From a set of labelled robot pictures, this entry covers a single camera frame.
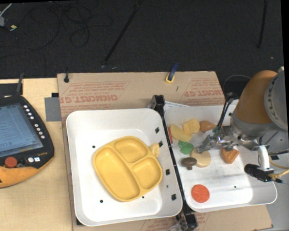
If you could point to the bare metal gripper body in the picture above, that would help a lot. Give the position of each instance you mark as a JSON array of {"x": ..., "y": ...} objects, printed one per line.
[{"x": 236, "y": 137}]

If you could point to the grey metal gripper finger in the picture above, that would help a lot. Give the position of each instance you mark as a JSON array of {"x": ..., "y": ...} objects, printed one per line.
[
  {"x": 206, "y": 145},
  {"x": 228, "y": 147}
]

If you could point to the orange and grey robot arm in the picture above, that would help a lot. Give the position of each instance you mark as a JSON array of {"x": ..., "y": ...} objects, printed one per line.
[{"x": 256, "y": 101}]

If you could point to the orange toy waffle piece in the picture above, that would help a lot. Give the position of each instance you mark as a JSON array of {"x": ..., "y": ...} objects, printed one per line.
[{"x": 230, "y": 155}]

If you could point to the beige round biscuit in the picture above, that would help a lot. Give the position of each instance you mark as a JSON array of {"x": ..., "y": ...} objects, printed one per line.
[{"x": 203, "y": 159}]

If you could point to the orange toy food lump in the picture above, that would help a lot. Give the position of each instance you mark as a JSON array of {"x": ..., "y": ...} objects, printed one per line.
[{"x": 206, "y": 126}]

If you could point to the green toy vegetable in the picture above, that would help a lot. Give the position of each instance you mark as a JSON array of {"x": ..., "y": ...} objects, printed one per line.
[{"x": 186, "y": 147}]

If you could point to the yellow ridged toy chip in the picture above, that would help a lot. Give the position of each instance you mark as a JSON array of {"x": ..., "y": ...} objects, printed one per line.
[{"x": 191, "y": 126}]

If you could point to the brown toy mushroom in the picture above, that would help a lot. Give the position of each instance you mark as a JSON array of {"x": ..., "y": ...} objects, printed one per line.
[{"x": 188, "y": 161}]

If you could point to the yellow toy fruit slice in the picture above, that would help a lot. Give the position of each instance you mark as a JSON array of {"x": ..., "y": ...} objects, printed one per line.
[{"x": 178, "y": 134}]

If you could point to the white plastic tray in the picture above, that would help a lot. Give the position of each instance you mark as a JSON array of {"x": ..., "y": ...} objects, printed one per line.
[
  {"x": 224, "y": 183},
  {"x": 86, "y": 130}
]

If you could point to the thin black rod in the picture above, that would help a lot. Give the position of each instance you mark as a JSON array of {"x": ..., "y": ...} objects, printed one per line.
[{"x": 174, "y": 164}]

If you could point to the red toy sausage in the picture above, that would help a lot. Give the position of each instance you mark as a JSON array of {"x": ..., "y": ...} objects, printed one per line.
[{"x": 170, "y": 135}]

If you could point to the orange round toy slice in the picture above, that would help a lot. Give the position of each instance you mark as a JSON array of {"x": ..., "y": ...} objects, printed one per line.
[{"x": 200, "y": 193}]

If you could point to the pale yellow toy food piece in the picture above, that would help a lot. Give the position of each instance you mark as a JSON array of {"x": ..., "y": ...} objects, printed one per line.
[{"x": 155, "y": 149}]

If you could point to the brown cardboard board red print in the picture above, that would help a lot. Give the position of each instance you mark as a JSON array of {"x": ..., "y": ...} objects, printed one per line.
[{"x": 138, "y": 93}]

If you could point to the yellow divided plate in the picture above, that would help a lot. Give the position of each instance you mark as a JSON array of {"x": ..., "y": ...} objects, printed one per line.
[{"x": 123, "y": 167}]

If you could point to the black cylinder on white bracket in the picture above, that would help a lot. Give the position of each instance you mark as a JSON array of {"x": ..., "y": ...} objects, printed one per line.
[{"x": 256, "y": 171}]

